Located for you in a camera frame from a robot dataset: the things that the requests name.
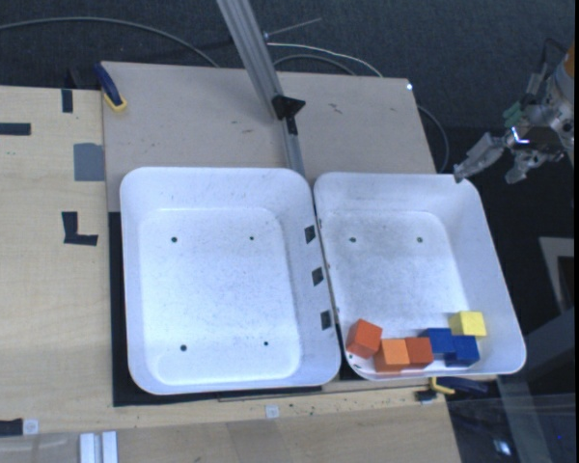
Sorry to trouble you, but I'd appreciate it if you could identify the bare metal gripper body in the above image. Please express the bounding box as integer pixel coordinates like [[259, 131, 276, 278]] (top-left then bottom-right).
[[504, 98, 576, 162]]

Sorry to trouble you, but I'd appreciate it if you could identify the white plastic tray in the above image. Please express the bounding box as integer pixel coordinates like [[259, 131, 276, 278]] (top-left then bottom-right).
[[119, 165, 344, 396], [312, 171, 528, 382]]

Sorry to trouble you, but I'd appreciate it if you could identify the yellow cube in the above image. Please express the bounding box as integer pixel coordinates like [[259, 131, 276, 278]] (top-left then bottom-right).
[[447, 310, 488, 340]]

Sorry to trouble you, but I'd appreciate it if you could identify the blue cube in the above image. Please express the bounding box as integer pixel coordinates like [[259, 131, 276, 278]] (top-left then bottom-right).
[[444, 335, 482, 368], [424, 327, 457, 357]]

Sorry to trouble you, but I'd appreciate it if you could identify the light orange cube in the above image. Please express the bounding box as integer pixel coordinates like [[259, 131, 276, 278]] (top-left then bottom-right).
[[372, 338, 412, 375]]

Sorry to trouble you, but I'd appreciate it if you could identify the pale brown flat board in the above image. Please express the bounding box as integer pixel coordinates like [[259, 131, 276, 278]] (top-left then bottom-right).
[[99, 60, 496, 403]]

